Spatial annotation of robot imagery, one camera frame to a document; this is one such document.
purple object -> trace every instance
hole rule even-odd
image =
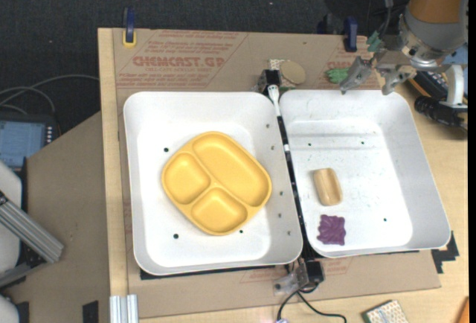
[[[330,245],[344,245],[345,219],[339,216],[321,215],[321,222],[319,223],[318,240],[324,244]]]

white tray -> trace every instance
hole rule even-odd
[[[291,263],[303,246],[271,101],[253,92],[139,92],[124,105],[135,259],[153,275]],[[161,185],[165,163],[191,138],[220,131],[268,171],[272,193],[240,231],[204,233]]]
[[[433,249],[450,228],[414,125],[397,93],[293,90],[280,99],[312,248],[325,257]],[[312,179],[331,167],[343,201],[324,206]],[[317,239],[321,215],[344,217],[345,244]]]

grey wire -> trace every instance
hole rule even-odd
[[[15,86],[13,88],[9,88],[9,89],[5,89],[5,90],[1,90],[0,91],[0,95],[4,94],[4,93],[8,93],[8,92],[14,92],[16,90],[22,90],[21,91],[21,94],[25,93],[25,92],[35,92],[39,95],[41,95],[42,97],[44,97],[44,99],[46,99],[48,101],[48,103],[50,104],[50,107],[51,107],[51,112],[54,114],[56,112],[56,107],[54,106],[54,103],[53,101],[51,100],[51,98],[49,98],[49,96],[47,96],[44,92],[42,92],[41,90],[38,90],[38,89],[35,89],[34,87],[32,86]],[[2,102],[0,102],[0,106],[3,106],[6,104],[6,102],[8,102],[10,99],[12,99],[12,97],[9,97],[5,100],[3,100]]]
[[[64,80],[65,78],[86,78],[88,80],[99,81],[99,78],[94,77],[94,76],[90,76],[90,75],[87,75],[87,74],[65,74],[63,76],[56,76],[56,77],[48,78],[47,80],[43,80],[43,81],[34,83],[31,86],[26,86],[26,87],[28,87],[29,89],[33,89],[33,88],[36,88],[37,86],[45,85],[46,83],[50,83],[50,82],[57,81],[57,80]],[[3,91],[0,91],[0,95],[3,94],[4,92],[9,92],[11,89],[5,89]],[[23,90],[23,91],[17,92],[14,95],[11,95],[10,97],[5,98],[2,102],[0,102],[0,106],[4,105],[9,100],[12,100],[14,98],[19,97],[20,95],[24,94],[26,91],[27,90]]]
[[[6,109],[12,109],[17,112],[21,112],[22,114],[28,115],[28,113],[24,109],[20,109],[19,107],[16,107],[14,105],[0,105],[0,107],[4,107]]]

yellow bowl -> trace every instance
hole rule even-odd
[[[271,179],[239,143],[221,132],[188,141],[165,164],[166,195],[202,231],[224,235],[246,224],[271,196]]]

wooden table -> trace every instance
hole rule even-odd
[[[112,30],[98,31],[101,82],[101,112],[106,184],[107,237],[109,247],[109,283],[111,295],[128,295],[126,248],[123,225],[123,200],[120,182],[120,148],[118,143],[118,111],[114,70]],[[398,92],[413,105],[417,93],[409,85]],[[348,322],[362,322],[361,313],[396,299],[410,322],[457,322],[469,295],[468,270],[468,144],[458,130],[449,129],[415,114],[415,121],[428,163],[445,206],[460,256],[443,264],[442,287],[437,290],[398,292],[348,299],[314,302],[325,312],[347,317]],[[264,306],[186,316],[142,319],[141,322],[274,322],[279,306]],[[337,319],[316,317],[303,303],[286,306],[283,316],[291,322],[337,322]]]

